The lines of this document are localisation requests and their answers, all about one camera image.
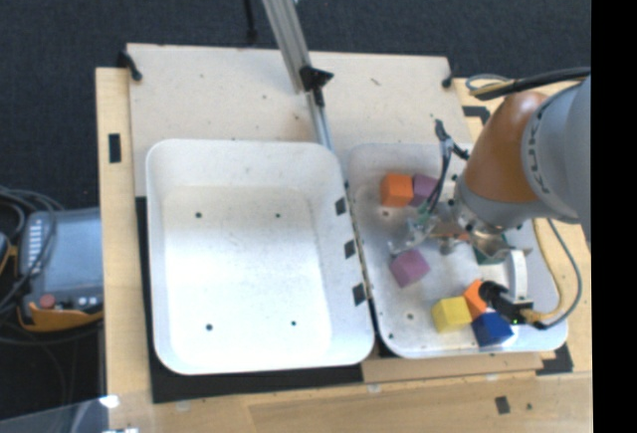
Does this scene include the pale wood board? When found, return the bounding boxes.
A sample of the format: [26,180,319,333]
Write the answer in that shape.
[124,42,546,385]

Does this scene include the blue cube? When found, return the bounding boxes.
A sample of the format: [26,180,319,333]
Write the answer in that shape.
[470,312,516,348]

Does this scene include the black cylinder on white bracket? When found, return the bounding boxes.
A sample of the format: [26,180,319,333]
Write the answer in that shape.
[478,247,536,325]

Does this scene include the green cube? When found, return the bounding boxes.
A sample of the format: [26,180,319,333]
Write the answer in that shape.
[471,234,510,268]

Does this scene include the yellow cube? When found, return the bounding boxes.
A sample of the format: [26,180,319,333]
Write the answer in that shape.
[431,296,474,334]

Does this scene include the purple cube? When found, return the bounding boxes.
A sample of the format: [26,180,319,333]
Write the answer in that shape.
[408,173,441,209]
[388,249,431,290]

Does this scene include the white plastic tray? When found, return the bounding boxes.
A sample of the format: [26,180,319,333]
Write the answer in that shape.
[144,137,376,376]
[345,141,569,360]

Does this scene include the orange cube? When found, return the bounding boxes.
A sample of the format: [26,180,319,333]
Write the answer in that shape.
[463,278,493,321]
[380,172,415,209]

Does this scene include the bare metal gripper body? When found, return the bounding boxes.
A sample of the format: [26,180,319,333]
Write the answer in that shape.
[406,214,515,262]

